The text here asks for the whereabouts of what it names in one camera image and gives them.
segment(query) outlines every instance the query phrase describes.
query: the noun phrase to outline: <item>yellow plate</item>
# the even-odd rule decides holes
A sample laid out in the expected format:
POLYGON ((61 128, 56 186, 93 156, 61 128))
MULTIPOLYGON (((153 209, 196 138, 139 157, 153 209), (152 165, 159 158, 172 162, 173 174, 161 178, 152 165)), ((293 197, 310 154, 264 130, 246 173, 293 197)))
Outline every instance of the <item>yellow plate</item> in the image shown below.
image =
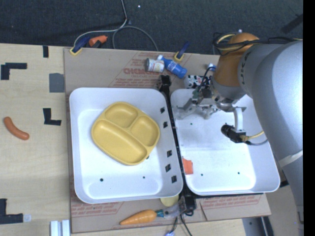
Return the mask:
POLYGON ((103 152, 123 164, 137 165, 156 146, 160 131, 157 123, 140 109, 116 102, 96 119, 91 134, 103 152))

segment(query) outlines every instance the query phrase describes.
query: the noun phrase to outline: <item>cardboard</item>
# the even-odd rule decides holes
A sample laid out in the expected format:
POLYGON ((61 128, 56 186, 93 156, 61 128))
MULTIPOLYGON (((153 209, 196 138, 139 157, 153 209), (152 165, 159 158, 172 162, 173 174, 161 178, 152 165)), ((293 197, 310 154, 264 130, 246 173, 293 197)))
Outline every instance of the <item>cardboard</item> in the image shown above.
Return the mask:
MULTIPOLYGON (((156 59, 162 54, 172 59, 174 53, 143 51, 106 50, 84 48, 77 56, 72 56, 70 48, 64 48, 64 75, 67 110, 67 131, 71 137, 69 95, 81 87, 116 88, 156 88, 160 73, 145 71, 146 59, 156 59)), ((217 64, 219 56, 185 54, 180 65, 188 70, 187 75, 203 76, 209 63, 217 64)), ((170 75, 171 93, 184 88, 184 80, 170 75)), ((72 233, 124 229, 132 227, 172 225, 173 218, 157 218, 154 222, 134 226, 120 226, 123 219, 145 209, 163 209, 159 199, 113 202, 104 204, 86 204, 80 201, 74 191, 71 139, 68 139, 70 206, 72 233)), ((265 194, 232 197, 213 197, 197 199, 197 209, 193 216, 185 216, 187 223, 213 220, 236 219, 270 215, 265 194)))

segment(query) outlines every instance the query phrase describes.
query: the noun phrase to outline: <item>orange carrot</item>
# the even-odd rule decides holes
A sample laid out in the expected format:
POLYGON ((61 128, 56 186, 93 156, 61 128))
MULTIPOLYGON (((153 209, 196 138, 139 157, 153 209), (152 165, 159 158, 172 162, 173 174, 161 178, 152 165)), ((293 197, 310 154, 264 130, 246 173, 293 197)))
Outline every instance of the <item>orange carrot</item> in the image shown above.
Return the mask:
POLYGON ((134 214, 133 216, 123 220, 120 222, 120 225, 133 225, 133 224, 141 224, 148 223, 155 220, 157 217, 157 213, 153 210, 143 210, 134 214))

